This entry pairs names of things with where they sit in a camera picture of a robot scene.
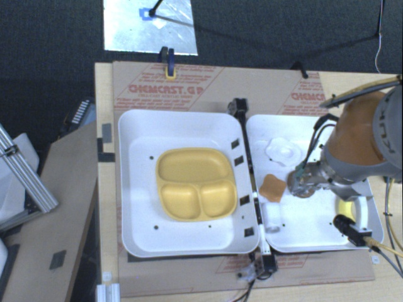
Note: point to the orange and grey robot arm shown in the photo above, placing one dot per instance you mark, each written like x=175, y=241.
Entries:
x=359, y=131

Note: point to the white plastic tray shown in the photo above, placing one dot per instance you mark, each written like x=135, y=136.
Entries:
x=141, y=181
x=308, y=228

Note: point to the clear plastic bottle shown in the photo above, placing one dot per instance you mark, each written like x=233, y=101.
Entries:
x=272, y=217

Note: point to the black cylinder on white bracket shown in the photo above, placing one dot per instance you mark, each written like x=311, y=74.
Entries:
x=351, y=228

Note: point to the yellow divided plate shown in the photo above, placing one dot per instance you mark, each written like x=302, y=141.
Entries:
x=195, y=184

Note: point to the orange bread slice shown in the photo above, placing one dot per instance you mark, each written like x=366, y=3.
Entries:
x=272, y=189

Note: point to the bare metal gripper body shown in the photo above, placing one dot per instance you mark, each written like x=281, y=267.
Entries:
x=311, y=176

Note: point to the brown cardboard board red print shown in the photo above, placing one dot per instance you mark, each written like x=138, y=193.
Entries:
x=201, y=80

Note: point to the thin black and white rod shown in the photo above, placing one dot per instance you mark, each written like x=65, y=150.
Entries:
x=250, y=165

